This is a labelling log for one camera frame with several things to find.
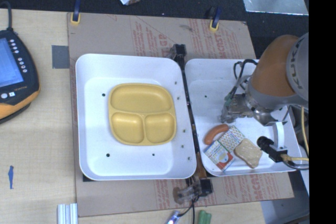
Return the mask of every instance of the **blue mark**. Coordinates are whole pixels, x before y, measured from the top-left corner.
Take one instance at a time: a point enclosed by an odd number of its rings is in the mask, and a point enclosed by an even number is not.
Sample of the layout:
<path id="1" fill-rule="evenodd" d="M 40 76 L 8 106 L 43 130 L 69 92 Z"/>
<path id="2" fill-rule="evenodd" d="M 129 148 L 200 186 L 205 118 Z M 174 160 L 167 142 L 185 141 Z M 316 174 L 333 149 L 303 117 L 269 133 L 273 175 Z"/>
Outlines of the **blue mark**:
<path id="1" fill-rule="evenodd" d="M 8 177 L 9 177 L 9 184 L 10 184 L 10 188 L 13 189 L 13 177 L 14 177 L 14 166 L 10 166 L 9 167 L 9 171 L 8 171 Z"/>

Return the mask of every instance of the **sausage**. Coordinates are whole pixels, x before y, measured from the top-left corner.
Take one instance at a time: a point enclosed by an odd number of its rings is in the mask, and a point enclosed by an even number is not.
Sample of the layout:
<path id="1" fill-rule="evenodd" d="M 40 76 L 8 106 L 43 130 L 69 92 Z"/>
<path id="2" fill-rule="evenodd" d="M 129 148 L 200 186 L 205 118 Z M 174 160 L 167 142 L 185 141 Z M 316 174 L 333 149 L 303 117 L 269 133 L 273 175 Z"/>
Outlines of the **sausage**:
<path id="1" fill-rule="evenodd" d="M 204 137 L 204 143 L 206 145 L 210 145 L 214 139 L 214 137 L 219 134 L 229 130 L 229 126 L 227 124 L 221 124 L 213 127 Z"/>

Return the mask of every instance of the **cardboard sheet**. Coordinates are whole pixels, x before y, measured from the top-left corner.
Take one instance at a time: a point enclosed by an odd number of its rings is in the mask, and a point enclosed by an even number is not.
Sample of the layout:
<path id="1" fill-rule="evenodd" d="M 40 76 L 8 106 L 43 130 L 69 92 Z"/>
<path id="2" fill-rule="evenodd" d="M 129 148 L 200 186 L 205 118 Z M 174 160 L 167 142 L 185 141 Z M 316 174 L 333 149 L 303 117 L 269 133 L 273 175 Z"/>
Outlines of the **cardboard sheet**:
<path id="1" fill-rule="evenodd" d="M 165 57 L 174 44 L 185 44 L 186 60 L 193 58 L 255 58 L 244 22 L 109 14 L 81 14 L 74 25 L 68 14 L 72 124 L 75 149 L 76 194 L 79 217 L 126 212 L 185 208 L 174 201 L 173 189 L 185 188 L 179 180 L 114 180 L 94 182 L 79 167 L 75 63 L 87 53 Z M 214 192 L 196 206 L 292 198 L 288 173 L 227 176 L 211 179 Z"/>

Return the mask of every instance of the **table surface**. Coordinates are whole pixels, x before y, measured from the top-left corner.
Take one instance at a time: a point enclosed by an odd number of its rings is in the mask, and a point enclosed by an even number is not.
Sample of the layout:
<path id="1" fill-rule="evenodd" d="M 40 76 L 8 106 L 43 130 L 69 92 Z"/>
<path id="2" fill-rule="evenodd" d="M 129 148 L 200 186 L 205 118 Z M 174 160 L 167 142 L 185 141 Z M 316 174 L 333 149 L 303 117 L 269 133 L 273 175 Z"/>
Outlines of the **table surface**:
<path id="1" fill-rule="evenodd" d="M 58 204 L 76 203 L 69 69 L 52 65 L 52 46 L 68 46 L 67 13 L 12 10 L 12 14 L 12 27 L 37 66 L 41 92 L 25 112 L 0 125 L 0 222 L 56 223 Z M 6 9 L 0 9 L 0 18 L 4 30 Z M 212 214 L 211 223 L 265 223 L 260 202 L 196 207 L 196 216 L 200 210 Z M 78 223 L 165 223 L 171 213 L 82 217 Z M 190 210 L 179 224 L 192 219 Z"/>

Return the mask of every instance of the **green object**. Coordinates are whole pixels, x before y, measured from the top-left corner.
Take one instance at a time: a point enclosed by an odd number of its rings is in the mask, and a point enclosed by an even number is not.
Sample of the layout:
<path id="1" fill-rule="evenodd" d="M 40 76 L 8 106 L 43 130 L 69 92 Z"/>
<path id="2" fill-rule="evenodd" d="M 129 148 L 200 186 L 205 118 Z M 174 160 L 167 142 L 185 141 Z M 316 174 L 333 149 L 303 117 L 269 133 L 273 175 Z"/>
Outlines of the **green object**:
<path id="1" fill-rule="evenodd" d="M 204 210 L 201 210 L 198 213 L 198 224 L 210 224 L 211 214 L 207 213 Z"/>

